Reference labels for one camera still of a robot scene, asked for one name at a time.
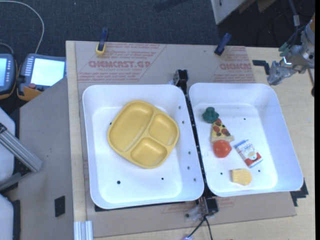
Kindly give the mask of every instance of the desk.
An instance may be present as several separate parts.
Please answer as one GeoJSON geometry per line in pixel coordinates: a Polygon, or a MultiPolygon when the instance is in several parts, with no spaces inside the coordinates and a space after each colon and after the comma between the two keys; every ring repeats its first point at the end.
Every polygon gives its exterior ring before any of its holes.
{"type": "MultiPolygon", "coordinates": [[[[73,216],[75,222],[87,220],[84,170],[82,158],[81,126],[79,117],[79,98],[76,69],[75,41],[66,42],[68,68],[68,101],[70,123],[70,150],[72,169],[73,216]]],[[[271,64],[279,54],[276,48],[247,47],[250,61],[264,60],[271,64]]],[[[264,69],[252,66],[257,83],[267,83],[264,69]]],[[[299,159],[309,195],[298,200],[296,216],[264,219],[259,221],[237,222],[211,226],[215,240],[247,239],[315,239],[315,137],[314,137],[314,97],[311,95],[310,76],[295,74],[282,84],[272,87],[277,93],[279,103],[299,159]]],[[[136,233],[100,237],[97,240],[180,240],[194,227],[157,232],[136,233]]],[[[200,227],[193,235],[195,239],[209,239],[206,226],[200,227]]]]}

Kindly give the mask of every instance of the cardboard sheet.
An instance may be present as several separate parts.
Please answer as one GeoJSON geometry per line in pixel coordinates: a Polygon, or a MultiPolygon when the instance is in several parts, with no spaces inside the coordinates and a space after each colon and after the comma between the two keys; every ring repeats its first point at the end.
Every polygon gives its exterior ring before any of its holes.
{"type": "MultiPolygon", "coordinates": [[[[195,201],[124,209],[101,210],[90,196],[88,154],[82,94],[96,84],[172,84],[176,70],[187,70],[194,83],[255,83],[244,46],[226,46],[222,55],[212,45],[106,43],[104,55],[97,55],[96,42],[76,42],[76,68],[87,219],[93,222],[94,237],[193,227],[184,213],[195,201]]],[[[210,224],[289,217],[296,211],[289,192],[217,197],[219,212],[210,224]]]]}

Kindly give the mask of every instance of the toy food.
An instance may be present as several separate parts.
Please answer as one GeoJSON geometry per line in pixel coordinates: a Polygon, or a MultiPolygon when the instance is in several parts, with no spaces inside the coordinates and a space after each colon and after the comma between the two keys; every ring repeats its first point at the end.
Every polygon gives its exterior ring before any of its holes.
{"type": "Polygon", "coordinates": [[[228,141],[219,139],[213,143],[213,152],[218,158],[225,158],[231,151],[228,141]]]}
{"type": "Polygon", "coordinates": [[[251,172],[247,169],[234,169],[232,173],[232,182],[238,183],[241,185],[248,185],[252,181],[251,172]]]}
{"type": "Polygon", "coordinates": [[[206,108],[205,112],[202,114],[202,118],[207,123],[212,124],[219,118],[219,114],[214,107],[210,106],[206,108]]]}
{"type": "Polygon", "coordinates": [[[214,121],[214,123],[212,124],[211,139],[210,139],[212,143],[214,143],[217,140],[224,140],[227,142],[231,142],[234,139],[235,137],[233,137],[230,134],[230,132],[228,131],[226,126],[222,123],[220,118],[214,121]]]}
{"type": "Polygon", "coordinates": [[[235,146],[235,149],[249,168],[257,165],[263,160],[261,155],[255,151],[254,146],[249,140],[240,142],[235,146]]]}

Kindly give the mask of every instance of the blue clamp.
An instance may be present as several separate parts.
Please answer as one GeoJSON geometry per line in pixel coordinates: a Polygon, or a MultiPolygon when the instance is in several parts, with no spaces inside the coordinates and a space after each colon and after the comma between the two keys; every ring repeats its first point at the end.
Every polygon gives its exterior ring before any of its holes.
{"type": "Polygon", "coordinates": [[[96,45],[95,48],[95,52],[98,55],[103,55],[105,53],[106,50],[106,44],[105,42],[108,39],[108,34],[109,34],[109,30],[107,27],[104,27],[102,29],[102,34],[101,34],[101,38],[100,38],[100,42],[98,42],[98,44],[96,45]]]}
{"type": "Polygon", "coordinates": [[[225,46],[229,43],[231,39],[231,34],[226,33],[220,43],[218,44],[217,48],[214,50],[214,53],[217,55],[221,55],[222,52],[225,50],[225,46]]]}

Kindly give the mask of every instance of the white cable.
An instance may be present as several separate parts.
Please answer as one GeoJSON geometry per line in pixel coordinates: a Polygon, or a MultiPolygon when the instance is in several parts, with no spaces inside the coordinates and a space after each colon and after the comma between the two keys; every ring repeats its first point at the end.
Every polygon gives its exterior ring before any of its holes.
{"type": "Polygon", "coordinates": [[[7,47],[11,51],[11,53],[14,54],[14,49],[12,49],[10,45],[7,45],[4,42],[0,42],[0,46],[7,47]]]}
{"type": "Polygon", "coordinates": [[[23,3],[23,2],[11,1],[11,0],[0,0],[0,3],[16,3],[16,4],[20,4],[20,5],[26,6],[29,9],[31,9],[39,17],[39,19],[41,21],[41,24],[42,24],[42,34],[41,34],[41,38],[40,38],[40,41],[38,43],[38,46],[37,46],[37,48],[35,50],[35,54],[36,54],[38,52],[39,46],[40,46],[40,44],[42,42],[42,39],[43,39],[44,33],[45,33],[45,24],[44,24],[44,21],[42,20],[41,16],[39,15],[39,13],[37,13],[37,11],[35,9],[33,9],[30,5],[27,5],[27,4],[23,3]]]}

